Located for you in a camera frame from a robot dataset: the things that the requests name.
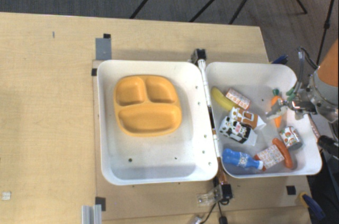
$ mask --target small sticker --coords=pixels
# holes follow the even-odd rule
[[[240,124],[237,124],[237,126],[235,126],[235,129],[234,129],[234,131],[236,132],[236,133],[240,133],[240,130],[242,129],[242,126],[240,125]]]
[[[9,201],[11,199],[12,192],[2,192],[2,200]]]

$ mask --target black cable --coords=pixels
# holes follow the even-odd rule
[[[221,203],[221,205],[228,205],[229,204],[229,200],[227,200],[227,201],[220,201],[220,203]]]
[[[303,50],[306,54],[306,60],[307,62],[311,65],[311,67],[313,69],[317,69],[318,68],[318,65],[311,59],[311,56],[309,55],[309,53],[306,51],[306,49],[304,47],[300,47],[301,50]]]
[[[213,209],[216,205],[217,205],[217,203],[213,204],[213,206],[212,206],[210,212],[208,213],[206,219],[203,222],[200,222],[200,224],[204,224],[208,220],[208,218],[210,217],[210,215],[211,215],[211,213],[212,213],[212,211],[213,211]]]
[[[220,208],[220,202],[218,202],[218,207],[219,207],[220,215],[223,217],[224,215],[222,214],[222,211],[221,211],[221,208]]]
[[[302,76],[304,74],[304,63],[305,63],[305,52],[300,47],[298,47],[297,50],[298,50],[298,57],[299,57],[299,75],[298,75],[297,82],[295,84],[295,88],[293,90],[294,94],[296,94],[301,87]]]

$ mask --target yellow banana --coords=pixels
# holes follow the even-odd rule
[[[215,86],[212,88],[212,97],[213,99],[227,111],[231,111],[234,106],[237,106],[234,102],[226,98],[223,93],[218,90]]]

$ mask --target metal bracket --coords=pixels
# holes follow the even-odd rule
[[[95,59],[110,60],[112,59],[111,35],[104,34],[103,39],[95,39]]]
[[[203,59],[206,61],[206,51],[205,49],[195,49],[191,54],[190,62],[198,66],[198,60]]]
[[[82,206],[82,224],[101,224],[101,205]]]

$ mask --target small box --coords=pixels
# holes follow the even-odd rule
[[[254,159],[261,160],[262,162],[264,162],[264,168],[263,168],[263,171],[264,171],[265,169],[268,169],[284,161],[285,158],[282,156],[277,146],[272,145],[271,147],[268,147],[267,149],[256,154],[254,156]]]
[[[249,125],[254,130],[260,130],[265,127],[266,123],[257,115],[246,110],[234,107],[230,112],[231,119],[237,120],[245,125]]]
[[[235,91],[233,88],[230,88],[226,93],[226,98],[229,98],[232,102],[236,103],[243,109],[248,109],[251,101],[241,93]]]
[[[230,137],[241,144],[254,146],[257,134],[249,127],[241,122],[226,116],[219,128],[219,133],[226,137]]]

